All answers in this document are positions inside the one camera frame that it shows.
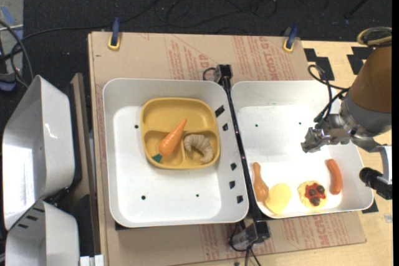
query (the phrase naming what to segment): pizza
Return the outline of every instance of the pizza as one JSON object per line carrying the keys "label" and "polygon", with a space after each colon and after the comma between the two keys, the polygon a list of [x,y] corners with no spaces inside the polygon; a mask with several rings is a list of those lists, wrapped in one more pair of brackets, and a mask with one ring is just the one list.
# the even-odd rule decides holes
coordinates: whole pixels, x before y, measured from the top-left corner
{"label": "pizza", "polygon": [[317,181],[306,181],[298,187],[302,203],[309,209],[319,209],[327,202],[323,185]]}

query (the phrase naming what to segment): white surface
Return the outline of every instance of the white surface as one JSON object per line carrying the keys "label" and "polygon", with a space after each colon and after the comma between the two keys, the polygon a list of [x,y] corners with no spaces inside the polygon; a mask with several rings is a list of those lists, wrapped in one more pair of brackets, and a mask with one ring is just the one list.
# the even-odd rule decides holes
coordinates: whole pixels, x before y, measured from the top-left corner
{"label": "white surface", "polygon": [[2,139],[6,229],[38,199],[69,186],[74,173],[69,99],[36,76],[10,117]]}
{"label": "white surface", "polygon": [[37,201],[7,235],[7,266],[75,266],[78,262],[75,218],[46,202]]}
{"label": "white surface", "polygon": [[[258,162],[269,188],[286,183],[292,191],[282,214],[258,202],[265,215],[286,218],[371,206],[373,191],[358,176],[363,163],[354,144],[323,146],[316,153],[304,153],[301,148],[308,128],[314,127],[313,119],[328,103],[325,85],[316,81],[239,82],[231,95],[251,178],[252,164]],[[338,113],[339,108],[337,100],[332,113]],[[343,188],[338,195],[329,192],[331,177],[325,160],[330,158],[336,160],[342,173]],[[328,200],[324,207],[312,210],[303,205],[297,188],[305,181],[318,181],[325,187]]]}
{"label": "white surface", "polygon": [[[217,117],[221,154],[207,168],[169,170],[146,159],[140,112],[153,98],[197,98]],[[236,222],[248,213],[248,195],[227,95],[214,82],[115,79],[103,90],[105,140],[113,218],[125,227]],[[229,130],[223,131],[224,124]],[[237,168],[233,171],[231,164]],[[230,189],[229,182],[235,187]]]}

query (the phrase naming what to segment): toy carrot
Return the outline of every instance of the toy carrot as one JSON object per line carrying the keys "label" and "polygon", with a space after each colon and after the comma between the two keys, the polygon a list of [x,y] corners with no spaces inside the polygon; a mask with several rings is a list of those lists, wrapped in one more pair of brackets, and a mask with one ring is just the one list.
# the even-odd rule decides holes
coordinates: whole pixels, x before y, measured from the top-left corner
{"label": "toy carrot", "polygon": [[187,119],[182,119],[180,123],[177,124],[168,135],[165,136],[158,147],[159,154],[152,157],[154,161],[159,163],[162,159],[162,156],[168,156],[172,154],[173,150],[176,148],[181,137],[183,136],[186,123]]}

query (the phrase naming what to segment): blue clamp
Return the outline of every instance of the blue clamp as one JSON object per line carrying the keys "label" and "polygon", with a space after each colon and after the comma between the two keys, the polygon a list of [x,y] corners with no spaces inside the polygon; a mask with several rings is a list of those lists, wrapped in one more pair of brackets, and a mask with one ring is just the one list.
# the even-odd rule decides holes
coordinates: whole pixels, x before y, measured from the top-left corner
{"label": "blue clamp", "polygon": [[283,49],[286,52],[292,52],[294,50],[294,41],[298,33],[298,27],[296,24],[292,27],[288,38],[284,41]]}
{"label": "blue clamp", "polygon": [[11,92],[17,87],[15,74],[0,74],[0,91]]}
{"label": "blue clamp", "polygon": [[119,50],[120,36],[119,36],[120,18],[116,17],[112,24],[112,35],[108,41],[108,48],[111,50]]}

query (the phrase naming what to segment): orange carrot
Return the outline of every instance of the orange carrot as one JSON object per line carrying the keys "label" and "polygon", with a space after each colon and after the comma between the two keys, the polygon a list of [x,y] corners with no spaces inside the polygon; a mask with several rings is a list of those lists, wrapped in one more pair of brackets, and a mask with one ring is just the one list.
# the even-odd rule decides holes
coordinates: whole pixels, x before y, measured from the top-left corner
{"label": "orange carrot", "polygon": [[331,194],[337,195],[342,189],[341,171],[339,170],[338,164],[334,159],[328,159],[326,163],[332,175],[332,185],[330,188]]}
{"label": "orange carrot", "polygon": [[181,137],[183,136],[183,131],[185,129],[186,123],[187,119],[182,119],[180,123],[176,125],[175,128],[171,130],[169,134],[166,135],[165,138],[161,141],[161,144],[159,145],[159,150],[162,156],[171,155],[171,153],[179,143]]}

